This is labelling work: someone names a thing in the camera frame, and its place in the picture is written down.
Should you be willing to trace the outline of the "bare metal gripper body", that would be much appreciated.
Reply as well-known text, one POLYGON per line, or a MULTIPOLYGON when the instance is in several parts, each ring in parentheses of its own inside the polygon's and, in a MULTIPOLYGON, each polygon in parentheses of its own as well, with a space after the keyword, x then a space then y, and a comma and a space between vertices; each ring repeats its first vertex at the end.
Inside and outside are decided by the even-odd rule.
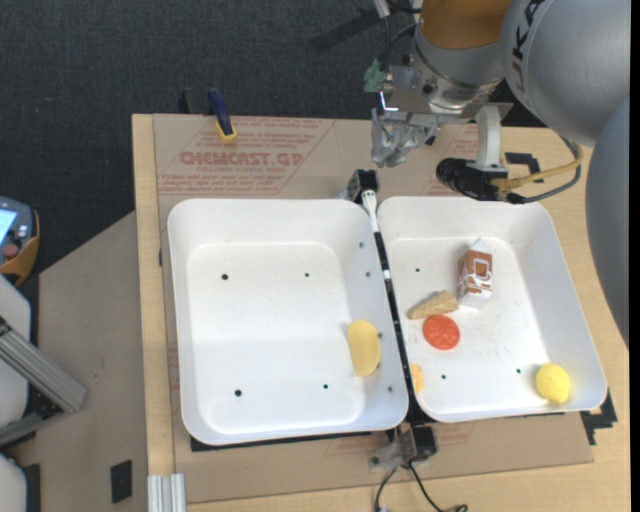
POLYGON ((452 81, 427 66, 392 65, 379 86, 375 118, 413 127, 465 123, 483 108, 497 110, 504 119, 513 105, 490 99, 492 84, 452 81))

